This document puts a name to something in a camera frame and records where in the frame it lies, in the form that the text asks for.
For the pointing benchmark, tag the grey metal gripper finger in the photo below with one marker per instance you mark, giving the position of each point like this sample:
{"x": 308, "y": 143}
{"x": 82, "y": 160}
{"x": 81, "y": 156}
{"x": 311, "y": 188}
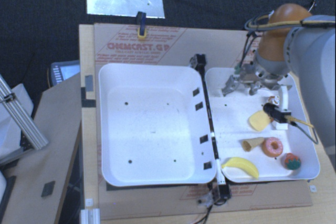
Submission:
{"x": 254, "y": 89}
{"x": 230, "y": 86}

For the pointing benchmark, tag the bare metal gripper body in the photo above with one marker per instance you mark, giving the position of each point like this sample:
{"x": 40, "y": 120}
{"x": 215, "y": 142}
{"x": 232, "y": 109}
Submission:
{"x": 256, "y": 76}

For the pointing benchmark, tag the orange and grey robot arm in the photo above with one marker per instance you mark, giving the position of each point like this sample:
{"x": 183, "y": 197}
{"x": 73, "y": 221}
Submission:
{"x": 309, "y": 55}

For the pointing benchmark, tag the small white and brown toy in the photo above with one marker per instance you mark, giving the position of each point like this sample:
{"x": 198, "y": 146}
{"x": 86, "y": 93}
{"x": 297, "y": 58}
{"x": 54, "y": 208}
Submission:
{"x": 273, "y": 99}

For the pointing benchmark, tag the white plastic tray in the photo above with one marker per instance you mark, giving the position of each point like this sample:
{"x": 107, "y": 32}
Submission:
{"x": 231, "y": 123}
{"x": 152, "y": 126}

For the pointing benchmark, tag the thin black and white rod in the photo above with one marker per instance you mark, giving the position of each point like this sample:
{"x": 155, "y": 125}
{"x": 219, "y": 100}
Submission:
{"x": 210, "y": 118}

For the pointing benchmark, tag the tan ice cream cone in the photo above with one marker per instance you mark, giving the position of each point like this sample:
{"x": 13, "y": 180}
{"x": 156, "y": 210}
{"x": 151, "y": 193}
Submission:
{"x": 250, "y": 143}

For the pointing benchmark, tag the pink doughnut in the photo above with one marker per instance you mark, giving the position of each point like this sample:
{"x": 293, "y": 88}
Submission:
{"x": 268, "y": 150}

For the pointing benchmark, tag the brown cardboard board, red print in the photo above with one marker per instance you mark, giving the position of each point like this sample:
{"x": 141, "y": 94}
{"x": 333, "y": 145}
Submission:
{"x": 168, "y": 42}

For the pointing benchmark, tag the yellow banana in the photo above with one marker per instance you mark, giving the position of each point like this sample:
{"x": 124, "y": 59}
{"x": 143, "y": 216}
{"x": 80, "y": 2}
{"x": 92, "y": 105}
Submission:
{"x": 245, "y": 165}

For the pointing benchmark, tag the red and green strawberry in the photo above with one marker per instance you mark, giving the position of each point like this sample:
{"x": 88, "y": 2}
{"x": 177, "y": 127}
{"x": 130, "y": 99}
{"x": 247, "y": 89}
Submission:
{"x": 291, "y": 161}

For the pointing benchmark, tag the black cylinder on white bracket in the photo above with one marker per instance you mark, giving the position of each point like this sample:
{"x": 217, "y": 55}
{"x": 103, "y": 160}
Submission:
{"x": 274, "y": 112}

